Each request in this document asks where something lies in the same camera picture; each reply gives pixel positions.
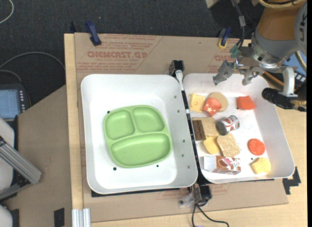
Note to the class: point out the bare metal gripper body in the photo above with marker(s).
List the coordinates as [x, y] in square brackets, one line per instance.
[248, 60]

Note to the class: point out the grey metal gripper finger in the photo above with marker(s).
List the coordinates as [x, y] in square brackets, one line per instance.
[225, 71]
[249, 74]

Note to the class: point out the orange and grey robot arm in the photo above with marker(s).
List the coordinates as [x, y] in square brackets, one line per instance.
[278, 21]

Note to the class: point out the orange wedge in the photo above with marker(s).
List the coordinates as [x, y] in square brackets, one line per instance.
[245, 102]

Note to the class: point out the tan round biscuit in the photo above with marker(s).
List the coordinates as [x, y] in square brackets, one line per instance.
[222, 100]

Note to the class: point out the yellow cheese wedge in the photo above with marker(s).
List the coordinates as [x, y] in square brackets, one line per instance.
[196, 102]

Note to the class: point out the white plastic tray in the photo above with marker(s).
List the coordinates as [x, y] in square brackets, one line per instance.
[265, 123]
[136, 89]

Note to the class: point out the red and white can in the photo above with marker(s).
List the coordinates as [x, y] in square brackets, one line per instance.
[229, 124]

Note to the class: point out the thin black and white rod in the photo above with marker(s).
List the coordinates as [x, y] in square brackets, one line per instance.
[187, 110]

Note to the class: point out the tan bread slice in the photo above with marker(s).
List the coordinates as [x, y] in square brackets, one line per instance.
[210, 126]
[228, 145]

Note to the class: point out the brown chocolate bar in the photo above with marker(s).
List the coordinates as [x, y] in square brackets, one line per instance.
[198, 130]

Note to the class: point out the orange round slice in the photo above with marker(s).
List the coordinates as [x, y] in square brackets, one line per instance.
[256, 146]

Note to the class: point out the yellow slice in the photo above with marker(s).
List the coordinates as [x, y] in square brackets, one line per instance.
[211, 146]

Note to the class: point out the brown cardboard board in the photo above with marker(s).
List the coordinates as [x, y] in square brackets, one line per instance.
[136, 50]

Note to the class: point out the yellow ridged piece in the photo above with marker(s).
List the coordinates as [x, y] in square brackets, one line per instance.
[260, 165]

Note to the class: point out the white carton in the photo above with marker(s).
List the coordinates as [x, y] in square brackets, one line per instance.
[219, 165]

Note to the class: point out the green divided plate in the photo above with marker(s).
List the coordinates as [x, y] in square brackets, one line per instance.
[136, 145]

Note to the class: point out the black cylinder on white bracket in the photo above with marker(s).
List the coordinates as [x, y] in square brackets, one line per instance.
[275, 97]

